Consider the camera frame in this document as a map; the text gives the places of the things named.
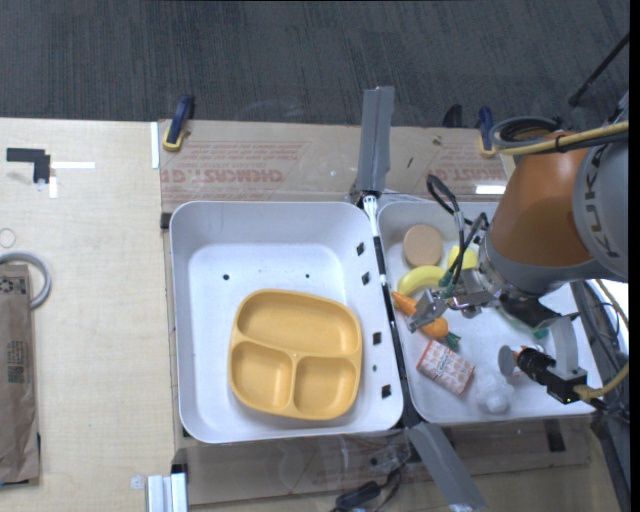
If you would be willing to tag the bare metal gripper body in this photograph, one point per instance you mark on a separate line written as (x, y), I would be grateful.
(481, 291)

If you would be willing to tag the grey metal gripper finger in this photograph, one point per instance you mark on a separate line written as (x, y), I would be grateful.
(426, 310)
(471, 312)

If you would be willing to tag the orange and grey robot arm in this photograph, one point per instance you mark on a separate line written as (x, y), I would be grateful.
(540, 210)

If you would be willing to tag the orange carrot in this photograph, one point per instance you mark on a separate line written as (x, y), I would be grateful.
(434, 327)

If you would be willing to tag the yellow banana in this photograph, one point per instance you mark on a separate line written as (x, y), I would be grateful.
(420, 277)

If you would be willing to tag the white plastic tray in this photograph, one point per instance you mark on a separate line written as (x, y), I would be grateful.
(480, 345)
(210, 310)

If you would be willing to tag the yellow lemon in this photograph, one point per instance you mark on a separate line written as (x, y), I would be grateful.
(467, 257)

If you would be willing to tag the orange and white carton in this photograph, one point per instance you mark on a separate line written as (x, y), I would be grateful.
(445, 367)

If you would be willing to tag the tan round biscuit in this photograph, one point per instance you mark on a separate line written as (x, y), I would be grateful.
(423, 245)

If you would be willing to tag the clear plastic bottle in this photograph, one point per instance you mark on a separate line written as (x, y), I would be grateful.
(494, 395)

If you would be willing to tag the yellow divided plate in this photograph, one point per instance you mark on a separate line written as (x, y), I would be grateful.
(295, 350)

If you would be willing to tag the brown cardboard board red print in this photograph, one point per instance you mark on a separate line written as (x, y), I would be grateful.
(280, 165)

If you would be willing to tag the brown paper bag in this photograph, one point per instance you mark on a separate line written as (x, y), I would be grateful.
(17, 380)

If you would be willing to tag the black cylinder on white bracket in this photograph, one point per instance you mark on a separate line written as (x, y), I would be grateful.
(560, 372)

